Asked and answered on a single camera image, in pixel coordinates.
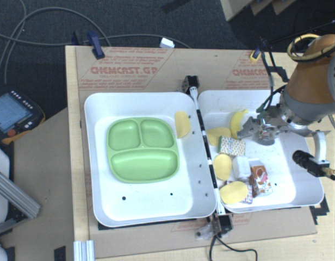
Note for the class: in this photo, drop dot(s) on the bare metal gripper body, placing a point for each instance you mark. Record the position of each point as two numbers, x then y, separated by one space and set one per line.
276 118

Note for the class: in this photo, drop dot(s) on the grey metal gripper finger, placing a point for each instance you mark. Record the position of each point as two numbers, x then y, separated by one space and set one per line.
248 129

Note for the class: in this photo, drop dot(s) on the small white and red can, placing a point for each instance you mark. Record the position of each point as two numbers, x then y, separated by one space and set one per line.
266 136

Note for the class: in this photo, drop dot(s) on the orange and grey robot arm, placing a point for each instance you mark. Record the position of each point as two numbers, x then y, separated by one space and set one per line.
309 86

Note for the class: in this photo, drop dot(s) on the yellow banana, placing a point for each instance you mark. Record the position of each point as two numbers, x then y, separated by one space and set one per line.
235 122

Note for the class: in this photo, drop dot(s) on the white and orange patterned packet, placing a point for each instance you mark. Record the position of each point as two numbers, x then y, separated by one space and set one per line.
232 146

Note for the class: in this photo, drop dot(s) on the yellow round chip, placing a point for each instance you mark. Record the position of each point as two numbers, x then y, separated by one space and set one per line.
222 167
233 192
182 124
216 135

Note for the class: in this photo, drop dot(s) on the white plastic bottle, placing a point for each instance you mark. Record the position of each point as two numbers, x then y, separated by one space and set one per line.
241 167

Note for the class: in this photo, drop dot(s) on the thin black and white rod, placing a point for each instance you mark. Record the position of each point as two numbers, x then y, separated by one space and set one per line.
203 129

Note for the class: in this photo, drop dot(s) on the brown and white carton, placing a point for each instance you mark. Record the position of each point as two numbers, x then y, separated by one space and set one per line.
261 179

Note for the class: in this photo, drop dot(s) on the white plastic tray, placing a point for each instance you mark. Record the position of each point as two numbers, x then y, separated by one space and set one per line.
145 202
290 173

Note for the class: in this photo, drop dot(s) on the small white and red packet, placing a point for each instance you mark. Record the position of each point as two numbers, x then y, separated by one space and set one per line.
249 196

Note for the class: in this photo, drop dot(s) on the green divided plate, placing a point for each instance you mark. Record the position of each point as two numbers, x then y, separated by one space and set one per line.
143 162

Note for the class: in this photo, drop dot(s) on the brown cardboard board red print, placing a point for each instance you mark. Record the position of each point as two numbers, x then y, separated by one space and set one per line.
145 72

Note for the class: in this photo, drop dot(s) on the black cylinder on white bracket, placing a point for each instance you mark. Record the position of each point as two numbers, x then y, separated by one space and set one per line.
309 162

